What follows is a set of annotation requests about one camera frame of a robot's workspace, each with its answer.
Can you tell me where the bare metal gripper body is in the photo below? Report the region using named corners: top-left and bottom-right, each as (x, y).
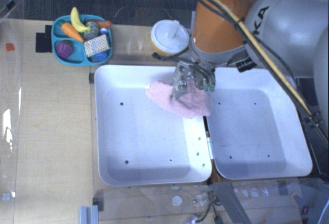
top-left (174, 61), bottom-right (199, 91)

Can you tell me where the pink cloth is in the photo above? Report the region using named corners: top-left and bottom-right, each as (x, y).
top-left (145, 81), bottom-right (213, 119)

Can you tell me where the yellow cup with white lid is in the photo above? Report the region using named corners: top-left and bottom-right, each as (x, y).
top-left (150, 20), bottom-right (190, 57)

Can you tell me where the white plastic tray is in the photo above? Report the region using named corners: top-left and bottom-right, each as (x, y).
top-left (205, 67), bottom-right (314, 181)
top-left (94, 64), bottom-right (213, 188)

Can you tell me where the thin black and white rod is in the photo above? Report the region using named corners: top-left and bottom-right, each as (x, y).
top-left (204, 116), bottom-right (214, 161)

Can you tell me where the white and yellow patterned carton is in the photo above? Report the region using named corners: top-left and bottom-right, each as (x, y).
top-left (83, 34), bottom-right (111, 58)

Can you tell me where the brown sausage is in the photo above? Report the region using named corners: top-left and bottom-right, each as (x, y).
top-left (86, 20), bottom-right (113, 29)

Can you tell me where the small grey can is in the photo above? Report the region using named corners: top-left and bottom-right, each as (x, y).
top-left (83, 21), bottom-right (100, 41)

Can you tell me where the blue divided plate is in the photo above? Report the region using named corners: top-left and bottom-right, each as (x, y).
top-left (50, 14), bottom-right (114, 67)

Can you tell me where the clear plastic bottle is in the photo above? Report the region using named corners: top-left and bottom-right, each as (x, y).
top-left (191, 192), bottom-right (215, 206)

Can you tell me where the yellow banana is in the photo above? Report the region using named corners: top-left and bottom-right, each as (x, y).
top-left (70, 7), bottom-right (92, 33)

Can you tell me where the orange carrot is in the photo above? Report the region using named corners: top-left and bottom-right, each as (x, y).
top-left (61, 22), bottom-right (84, 43)

